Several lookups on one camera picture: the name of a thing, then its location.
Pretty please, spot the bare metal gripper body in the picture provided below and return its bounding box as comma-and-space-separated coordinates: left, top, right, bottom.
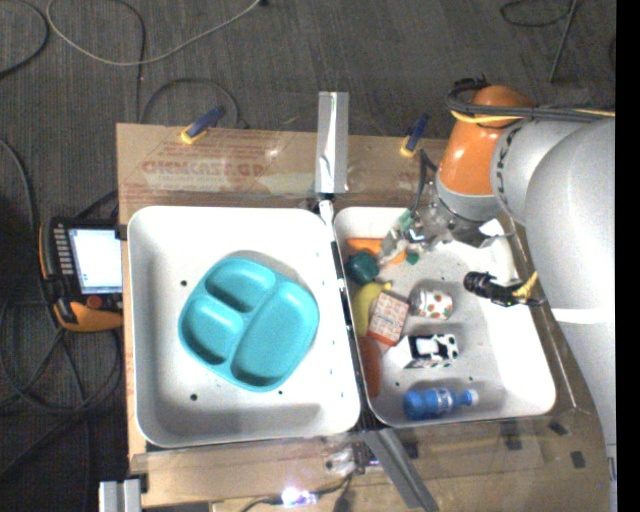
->
397, 197, 487, 249

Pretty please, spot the orange carrot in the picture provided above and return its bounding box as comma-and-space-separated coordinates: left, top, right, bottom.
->
345, 237, 407, 266

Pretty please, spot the dark green toy vegetable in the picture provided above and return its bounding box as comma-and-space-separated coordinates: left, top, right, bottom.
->
345, 250, 382, 287

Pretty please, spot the yellow banana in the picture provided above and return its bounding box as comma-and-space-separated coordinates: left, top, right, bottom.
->
351, 280, 394, 338

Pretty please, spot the white can with red print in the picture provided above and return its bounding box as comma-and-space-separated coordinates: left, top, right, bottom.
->
408, 286, 455, 321

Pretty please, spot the orange and white packet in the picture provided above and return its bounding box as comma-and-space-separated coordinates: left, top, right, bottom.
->
366, 290, 411, 348

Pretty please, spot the black and white carton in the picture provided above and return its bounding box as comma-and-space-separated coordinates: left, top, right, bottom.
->
401, 332, 460, 371

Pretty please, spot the white plastic tray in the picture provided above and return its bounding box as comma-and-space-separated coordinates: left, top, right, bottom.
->
126, 205, 362, 449
331, 206, 558, 429

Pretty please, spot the blue divided plate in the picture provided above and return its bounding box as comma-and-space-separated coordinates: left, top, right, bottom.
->
177, 255, 321, 394

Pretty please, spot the blue bottle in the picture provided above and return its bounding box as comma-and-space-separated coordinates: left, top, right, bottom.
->
402, 386, 481, 422

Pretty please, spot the brown cardboard board red print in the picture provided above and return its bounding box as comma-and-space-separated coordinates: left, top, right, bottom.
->
115, 122, 604, 507

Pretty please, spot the black cylinder on white bracket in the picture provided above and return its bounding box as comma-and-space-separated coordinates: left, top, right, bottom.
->
462, 218, 524, 308

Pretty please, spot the black block with thin wires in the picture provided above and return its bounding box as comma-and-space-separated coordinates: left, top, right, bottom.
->
324, 441, 382, 476

